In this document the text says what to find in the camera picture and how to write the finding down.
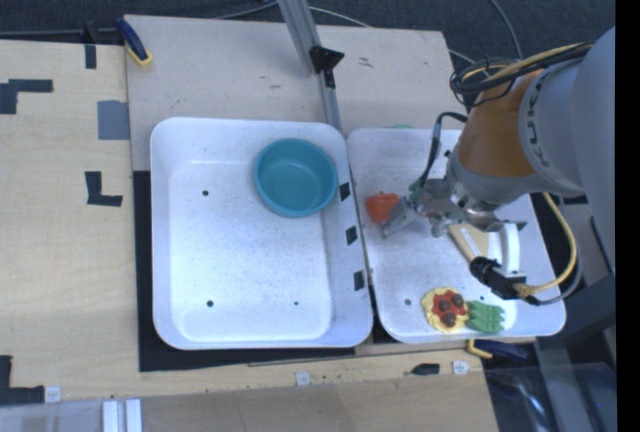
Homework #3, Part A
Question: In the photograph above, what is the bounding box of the pale wood board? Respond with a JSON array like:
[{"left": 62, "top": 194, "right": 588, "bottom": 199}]
[{"left": 123, "top": 14, "right": 504, "bottom": 357}]

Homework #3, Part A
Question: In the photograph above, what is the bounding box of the yellow toy pizza slice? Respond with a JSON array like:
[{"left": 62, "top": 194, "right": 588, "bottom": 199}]
[{"left": 420, "top": 286, "right": 472, "bottom": 335}]

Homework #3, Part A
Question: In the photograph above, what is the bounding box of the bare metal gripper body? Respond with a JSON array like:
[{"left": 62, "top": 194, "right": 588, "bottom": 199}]
[{"left": 406, "top": 177, "right": 502, "bottom": 233}]

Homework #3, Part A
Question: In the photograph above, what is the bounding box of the orange toy tomato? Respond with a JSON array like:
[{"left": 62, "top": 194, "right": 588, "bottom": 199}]
[{"left": 364, "top": 190, "right": 402, "bottom": 225}]

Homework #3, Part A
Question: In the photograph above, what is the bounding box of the green toy vegetable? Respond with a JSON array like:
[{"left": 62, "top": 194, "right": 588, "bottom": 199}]
[{"left": 466, "top": 300, "right": 507, "bottom": 335}]

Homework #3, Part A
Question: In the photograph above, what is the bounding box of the black cylinder on white bracket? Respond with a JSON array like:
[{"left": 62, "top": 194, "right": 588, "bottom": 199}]
[{"left": 468, "top": 221, "right": 529, "bottom": 301}]

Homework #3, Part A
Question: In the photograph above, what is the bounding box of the white plastic tray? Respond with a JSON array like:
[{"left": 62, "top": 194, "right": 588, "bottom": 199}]
[
  {"left": 149, "top": 116, "right": 375, "bottom": 352},
  {"left": 345, "top": 126, "right": 568, "bottom": 345}
]

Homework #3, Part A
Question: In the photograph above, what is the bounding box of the blue bowl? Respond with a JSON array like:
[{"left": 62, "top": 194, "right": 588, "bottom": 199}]
[{"left": 252, "top": 137, "right": 340, "bottom": 220}]

